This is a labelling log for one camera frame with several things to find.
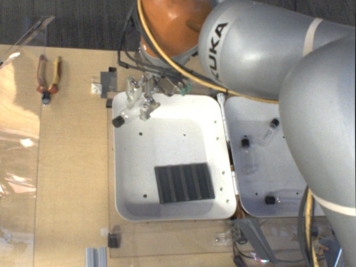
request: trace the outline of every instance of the transparent bottle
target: transparent bottle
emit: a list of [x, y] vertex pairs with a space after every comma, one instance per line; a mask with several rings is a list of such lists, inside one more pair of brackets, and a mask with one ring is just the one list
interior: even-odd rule
[[274, 118], [269, 122], [267, 130], [260, 138], [259, 143], [261, 144], [261, 146], [270, 145], [278, 129], [279, 129], [279, 120], [277, 118]]
[[140, 117], [141, 112], [140, 112], [140, 105], [139, 102], [137, 102], [133, 108], [125, 108], [123, 109], [116, 118], [112, 120], [112, 124], [114, 127], [119, 128], [125, 123], [130, 123], [133, 120], [137, 119]]
[[265, 203], [267, 205], [299, 205], [300, 200], [303, 197], [303, 192], [303, 190], [295, 189], [274, 191], [265, 197]]
[[257, 170], [253, 150], [250, 146], [250, 140], [245, 138], [241, 140], [241, 172], [251, 174]]

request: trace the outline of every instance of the red and yellow pliers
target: red and yellow pliers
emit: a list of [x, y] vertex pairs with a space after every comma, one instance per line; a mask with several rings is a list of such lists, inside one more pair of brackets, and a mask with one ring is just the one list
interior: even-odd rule
[[51, 100], [51, 94], [55, 94], [58, 92], [58, 84], [61, 80], [61, 57], [58, 56], [54, 63], [53, 70], [53, 80], [49, 88], [46, 87], [45, 81], [45, 66], [46, 66], [46, 58], [44, 55], [39, 57], [38, 69], [37, 69], [37, 82], [38, 87], [37, 91], [42, 94], [42, 103], [47, 106]]

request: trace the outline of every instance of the wooden surface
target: wooden surface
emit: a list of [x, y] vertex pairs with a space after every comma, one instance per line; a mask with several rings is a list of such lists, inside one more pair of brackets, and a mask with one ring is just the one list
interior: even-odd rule
[[[41, 121], [40, 131], [34, 128], [28, 132], [39, 134], [34, 265], [82, 267], [85, 248], [107, 245], [101, 229], [109, 228], [108, 188], [113, 185], [108, 181], [106, 100], [91, 93], [92, 78], [99, 80], [101, 71], [117, 67], [122, 91], [126, 78], [131, 74], [140, 77], [140, 73], [119, 68], [115, 51], [46, 48], [45, 55], [48, 81], [55, 58], [62, 57], [59, 92], [52, 96], [50, 105], [41, 106], [41, 95], [36, 92], [39, 55], [32, 58], [33, 63], [19, 67], [27, 86], [17, 85], [17, 95], [26, 96], [40, 111], [37, 125]], [[120, 259], [110, 258], [108, 252], [108, 266], [234, 264], [231, 253]]]

